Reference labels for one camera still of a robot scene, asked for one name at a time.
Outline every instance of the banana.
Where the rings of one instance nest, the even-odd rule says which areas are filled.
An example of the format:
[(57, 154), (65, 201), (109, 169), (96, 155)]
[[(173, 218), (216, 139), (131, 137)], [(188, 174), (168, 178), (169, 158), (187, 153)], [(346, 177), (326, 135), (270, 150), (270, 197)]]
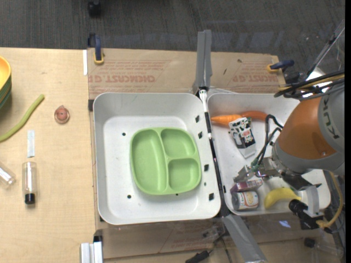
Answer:
[(277, 201), (281, 199), (298, 199), (301, 200), (301, 197), (296, 195), (290, 188), (276, 188), (270, 191), (264, 199), (264, 207), (270, 208)]

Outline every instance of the green divided plate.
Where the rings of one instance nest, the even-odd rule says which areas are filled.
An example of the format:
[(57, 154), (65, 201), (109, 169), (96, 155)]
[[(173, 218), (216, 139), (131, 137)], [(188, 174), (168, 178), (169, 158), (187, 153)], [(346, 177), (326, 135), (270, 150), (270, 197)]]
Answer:
[(179, 128), (137, 131), (131, 141), (131, 165), (135, 183), (151, 195), (187, 192), (201, 180), (196, 143)]

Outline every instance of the yellow bowl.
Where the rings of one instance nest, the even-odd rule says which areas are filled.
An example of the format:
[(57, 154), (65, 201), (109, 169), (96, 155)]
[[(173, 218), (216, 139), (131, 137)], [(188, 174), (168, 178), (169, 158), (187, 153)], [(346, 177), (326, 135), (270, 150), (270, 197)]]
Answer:
[(11, 76), (11, 66), (6, 59), (0, 56), (0, 91)]

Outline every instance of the light wood surface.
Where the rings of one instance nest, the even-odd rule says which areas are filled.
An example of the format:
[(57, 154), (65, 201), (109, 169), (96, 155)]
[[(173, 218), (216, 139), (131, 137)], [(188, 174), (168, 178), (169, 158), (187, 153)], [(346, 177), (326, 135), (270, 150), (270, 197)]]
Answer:
[[(79, 262), (92, 242), (94, 195), (87, 76), (81, 50), (0, 48), (12, 67), (12, 95), (0, 110), (0, 134), (17, 124), (40, 95), (45, 99), (15, 135), (0, 142), (0, 160), (17, 177), (0, 187), (0, 262)], [(63, 125), (54, 111), (64, 105)], [(35, 131), (35, 157), (27, 158), (27, 131)], [(24, 203), (21, 164), (38, 167), (35, 207)]]

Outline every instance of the caster wheel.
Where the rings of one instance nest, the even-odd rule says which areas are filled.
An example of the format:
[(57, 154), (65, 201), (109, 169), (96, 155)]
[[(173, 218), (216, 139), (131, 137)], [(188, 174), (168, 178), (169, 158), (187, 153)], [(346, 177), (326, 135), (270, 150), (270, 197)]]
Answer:
[(101, 14), (101, 3), (94, 4), (94, 2), (88, 3), (88, 11), (90, 16), (98, 16)]

